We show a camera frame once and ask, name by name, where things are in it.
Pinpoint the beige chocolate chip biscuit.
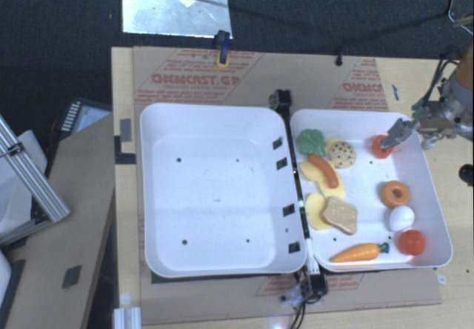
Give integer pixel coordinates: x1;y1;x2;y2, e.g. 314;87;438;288
327;140;358;170

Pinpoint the orange doughnut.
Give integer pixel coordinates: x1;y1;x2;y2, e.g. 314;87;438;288
380;180;411;209

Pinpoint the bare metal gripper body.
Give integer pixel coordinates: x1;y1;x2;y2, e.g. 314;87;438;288
413;98;473;151

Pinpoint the small yellow crisp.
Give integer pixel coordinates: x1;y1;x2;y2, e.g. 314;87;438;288
324;136;345;154

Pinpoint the white egg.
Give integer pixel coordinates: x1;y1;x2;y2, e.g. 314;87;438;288
388;205;415;233

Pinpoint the thin black and white rod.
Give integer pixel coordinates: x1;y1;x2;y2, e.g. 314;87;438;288
280;107;318;278

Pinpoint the orange carrot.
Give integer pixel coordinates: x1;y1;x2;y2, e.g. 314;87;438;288
330;242;391;264

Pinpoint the brown bread slice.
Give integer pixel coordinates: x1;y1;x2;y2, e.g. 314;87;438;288
321;196;358;236

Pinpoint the white plastic tray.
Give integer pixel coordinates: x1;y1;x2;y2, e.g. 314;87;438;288
289;108;454;273
139;102;309;279

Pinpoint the red orange pepper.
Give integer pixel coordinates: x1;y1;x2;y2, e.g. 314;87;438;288
371;134;395;159

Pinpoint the brown cardboard board red print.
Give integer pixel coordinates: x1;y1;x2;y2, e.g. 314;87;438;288
132;46;444;325

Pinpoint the red tomato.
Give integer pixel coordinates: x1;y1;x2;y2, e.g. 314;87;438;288
398;229;427;257

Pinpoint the orange sausage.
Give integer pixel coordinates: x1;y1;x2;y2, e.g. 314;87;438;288
307;152;340;189

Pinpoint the green broccoli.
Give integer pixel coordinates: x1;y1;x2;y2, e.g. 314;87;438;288
296;128;328;159

